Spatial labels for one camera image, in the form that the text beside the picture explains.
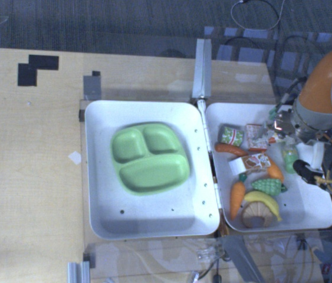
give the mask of brown sausage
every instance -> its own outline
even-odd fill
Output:
[[[242,157],[248,155],[245,150],[231,144],[217,143],[214,147],[217,152],[227,152],[235,154],[236,156]]]

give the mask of wooden surface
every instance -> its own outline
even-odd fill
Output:
[[[59,70],[38,70],[37,87],[18,87],[18,63],[29,54],[59,56]],[[67,263],[82,260],[83,173],[68,156],[81,153],[83,75],[93,70],[105,99],[188,101],[194,60],[0,50],[0,282],[66,282]],[[215,61],[212,71],[217,100],[274,102],[265,65]],[[241,282],[226,269],[226,279]],[[149,271],[158,274],[113,279],[185,282],[190,270]]]

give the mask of green plate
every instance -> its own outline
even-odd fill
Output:
[[[120,182],[136,195],[164,192],[189,177],[185,151],[165,124],[140,124],[116,132],[111,155]]]

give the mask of green corn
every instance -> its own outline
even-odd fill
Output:
[[[262,191],[271,196],[277,196],[281,192],[285,192],[287,190],[279,179],[274,178],[256,180],[251,183],[251,186],[255,190]]]

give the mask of bottle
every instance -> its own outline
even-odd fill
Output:
[[[298,152],[294,144],[285,142],[282,146],[282,158],[285,162],[286,171],[294,174],[293,163],[298,159]]]

